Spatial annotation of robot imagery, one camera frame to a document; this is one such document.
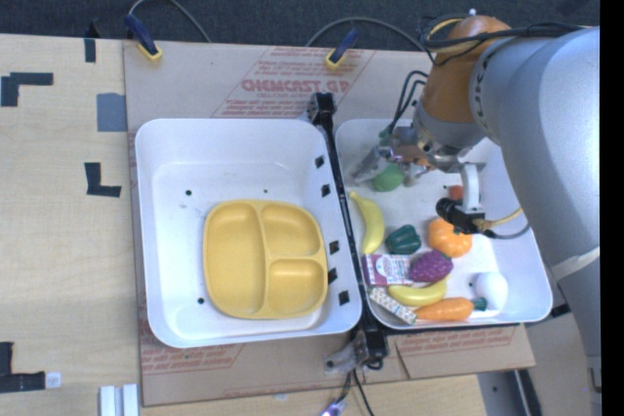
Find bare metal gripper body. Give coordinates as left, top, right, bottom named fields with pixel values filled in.
left=389, top=126, right=470, bottom=172

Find green round toy fruit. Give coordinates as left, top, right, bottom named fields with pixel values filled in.
left=370, top=162, right=406, bottom=194

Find yellow banana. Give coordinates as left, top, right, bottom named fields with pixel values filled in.
left=348, top=190, right=386, bottom=256
left=386, top=274, right=450, bottom=308

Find green bell pepper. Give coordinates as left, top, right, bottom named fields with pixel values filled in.
left=384, top=224, right=422, bottom=256

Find orange pumpkin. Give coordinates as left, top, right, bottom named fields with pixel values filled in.
left=428, top=216, right=474, bottom=259

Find purple grapes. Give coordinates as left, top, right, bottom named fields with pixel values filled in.
left=409, top=249, right=455, bottom=284

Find pink and white carton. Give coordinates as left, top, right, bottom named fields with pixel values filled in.
left=361, top=253, right=413, bottom=287

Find red and white patterned packet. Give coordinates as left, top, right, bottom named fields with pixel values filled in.
left=368, top=286, right=418, bottom=326

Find orange carrot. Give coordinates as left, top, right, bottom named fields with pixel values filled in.
left=413, top=296, right=488, bottom=323

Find white plastic tray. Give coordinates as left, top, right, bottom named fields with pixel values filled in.
left=134, top=117, right=364, bottom=350
left=334, top=117, right=555, bottom=330

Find white egg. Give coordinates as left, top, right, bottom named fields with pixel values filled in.
left=474, top=271, right=510, bottom=311

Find yellow divided plate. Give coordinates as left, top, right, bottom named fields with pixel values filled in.
left=201, top=199, right=330, bottom=321

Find brown cardboard board red print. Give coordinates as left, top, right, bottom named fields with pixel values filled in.
left=121, top=38, right=537, bottom=408

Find black cylinder on white bracket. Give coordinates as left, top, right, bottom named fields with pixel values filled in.
left=435, top=163, right=488, bottom=236

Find black block with thin wires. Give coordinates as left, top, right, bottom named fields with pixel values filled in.
left=359, top=328, right=391, bottom=369

